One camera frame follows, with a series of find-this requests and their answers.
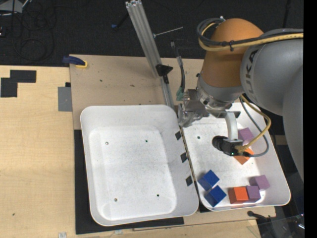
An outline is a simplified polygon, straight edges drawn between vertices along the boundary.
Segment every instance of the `black clip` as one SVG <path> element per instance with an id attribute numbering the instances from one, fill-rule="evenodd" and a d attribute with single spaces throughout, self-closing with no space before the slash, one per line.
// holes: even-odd
<path id="1" fill-rule="evenodd" d="M 156 66 L 156 69 L 157 69 L 158 75 L 160 77 L 161 76 L 163 77 L 165 84 L 168 84 L 169 82 L 168 82 L 167 74 L 169 74 L 169 72 L 171 70 L 173 70 L 173 67 L 167 66 L 167 65 L 163 65 L 163 64 L 158 64 Z"/>
<path id="2" fill-rule="evenodd" d="M 229 42 L 229 46 L 230 46 L 230 51 L 233 51 L 233 47 L 232 47 L 232 43 L 233 43 L 234 41 L 230 41 Z"/>

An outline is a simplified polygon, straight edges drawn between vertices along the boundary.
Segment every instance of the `aluminum rod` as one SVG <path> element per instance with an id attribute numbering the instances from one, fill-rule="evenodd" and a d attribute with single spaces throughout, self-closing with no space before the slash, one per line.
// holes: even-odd
<path id="1" fill-rule="evenodd" d="M 139 41 L 141 43 L 143 52 L 147 58 L 147 61 L 152 69 L 155 78 L 158 78 L 158 72 L 156 70 L 156 65 L 162 64 L 159 56 L 159 51 L 156 46 L 153 33 L 151 31 L 148 19 L 145 15 L 145 11 L 141 0 L 131 0 L 126 2 L 126 8 L 130 15 L 132 24 L 135 28 Z M 169 107 L 174 109 L 174 103 L 172 94 L 170 91 L 169 84 L 166 84 L 162 77 L 160 77 L 163 96 L 165 98 L 165 103 Z"/>

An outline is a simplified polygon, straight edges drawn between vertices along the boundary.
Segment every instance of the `black floor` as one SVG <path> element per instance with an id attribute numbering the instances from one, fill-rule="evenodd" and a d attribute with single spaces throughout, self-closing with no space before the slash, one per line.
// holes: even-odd
<path id="1" fill-rule="evenodd" d="M 62 59 L 69 54 L 144 57 L 131 20 L 126 17 L 126 1 L 130 0 L 32 0 L 14 17 L 6 15 L 10 11 L 0 11 L 0 64 L 67 66 Z M 196 27 L 208 18 L 243 18 L 264 32 L 304 28 L 304 0 L 142 2 L 153 33 L 182 27 L 156 37 L 162 58 L 175 57 L 170 47 L 174 40 L 183 58 L 203 59 L 205 51 L 198 45 Z M 271 135 L 284 135 L 282 118 L 269 116 Z M 276 219 L 287 220 L 304 213 L 304 183 L 288 147 L 275 148 L 292 192 L 290 203 L 276 208 Z"/>

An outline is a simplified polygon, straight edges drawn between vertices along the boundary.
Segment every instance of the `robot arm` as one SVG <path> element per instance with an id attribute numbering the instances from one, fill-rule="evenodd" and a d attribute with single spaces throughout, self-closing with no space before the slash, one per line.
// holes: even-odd
<path id="1" fill-rule="evenodd" d="M 208 39 L 204 34 L 210 27 L 214 31 Z M 179 105 L 179 124 L 187 127 L 211 114 L 226 118 L 229 131 L 228 110 L 244 93 L 257 106 L 283 116 L 286 140 L 304 180 L 303 30 L 264 34 L 243 19 L 213 18 L 201 22 L 197 31 L 207 52 L 196 89 L 188 89 Z"/>

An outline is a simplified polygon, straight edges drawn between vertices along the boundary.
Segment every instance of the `yellow cable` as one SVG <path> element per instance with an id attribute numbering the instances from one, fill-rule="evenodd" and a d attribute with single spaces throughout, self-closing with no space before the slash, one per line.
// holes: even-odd
<path id="1" fill-rule="evenodd" d="M 248 149 L 252 144 L 254 144 L 260 137 L 262 137 L 268 131 L 268 129 L 271 126 L 271 119 L 266 114 L 262 113 L 261 111 L 257 110 L 255 107 L 253 107 L 250 104 L 250 102 L 243 95 L 240 95 L 240 97 L 250 108 L 252 108 L 255 112 L 257 112 L 258 114 L 263 116 L 267 121 L 267 125 L 264 128 L 264 130 L 259 135 L 257 135 L 254 139 L 252 139 L 251 142 L 249 142 L 246 145 L 235 146 L 235 148 L 238 150 L 238 153 L 243 153 L 246 149 Z"/>
<path id="2" fill-rule="evenodd" d="M 202 35 L 209 29 L 211 26 L 215 25 L 215 23 L 210 23 L 203 31 Z M 258 45 L 258 44 L 263 44 L 263 43 L 268 43 L 268 42 L 276 42 L 276 41 L 283 41 L 283 40 L 291 40 L 291 39 L 299 39 L 303 38 L 304 33 L 297 33 L 297 34 L 286 34 L 286 35 L 278 35 L 274 37 L 268 37 L 262 40 L 257 40 L 257 41 L 251 41 L 251 42 L 245 42 L 245 43 L 240 43 L 240 44 L 233 44 L 231 46 L 215 46 L 215 47 L 210 47 L 205 45 L 201 39 L 198 38 L 199 45 L 207 51 L 223 51 L 223 50 L 229 50 L 231 48 L 240 48 L 240 47 L 247 47 L 247 46 L 253 46 L 253 45 Z"/>

